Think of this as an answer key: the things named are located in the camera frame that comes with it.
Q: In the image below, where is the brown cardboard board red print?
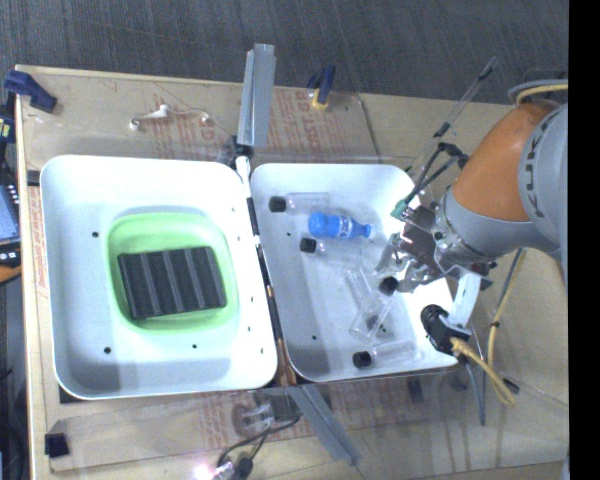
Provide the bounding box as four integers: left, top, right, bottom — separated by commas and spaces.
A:
13, 64, 570, 480

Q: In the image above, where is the white plastic tray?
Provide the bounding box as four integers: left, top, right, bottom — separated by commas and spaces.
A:
38, 153, 280, 402
248, 161, 462, 385

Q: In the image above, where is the clear plastic bottle black cap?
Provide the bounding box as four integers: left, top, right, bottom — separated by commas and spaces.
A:
348, 275, 401, 342
343, 266, 387, 333
299, 236, 367, 265
351, 339, 420, 370
268, 191, 332, 216

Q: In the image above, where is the black ribbed rectangular block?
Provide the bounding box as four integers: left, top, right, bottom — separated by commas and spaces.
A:
116, 245, 229, 321

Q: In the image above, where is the green plate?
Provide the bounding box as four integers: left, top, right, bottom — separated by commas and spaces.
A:
105, 210, 242, 333

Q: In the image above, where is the blue plastic bottle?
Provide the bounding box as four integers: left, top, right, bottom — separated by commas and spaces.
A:
307, 211, 374, 242

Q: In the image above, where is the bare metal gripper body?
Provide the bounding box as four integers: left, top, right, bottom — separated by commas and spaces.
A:
398, 204, 462, 272

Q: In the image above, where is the black cylinder on white bracket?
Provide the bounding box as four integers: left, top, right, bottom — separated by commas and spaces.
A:
419, 271, 483, 357

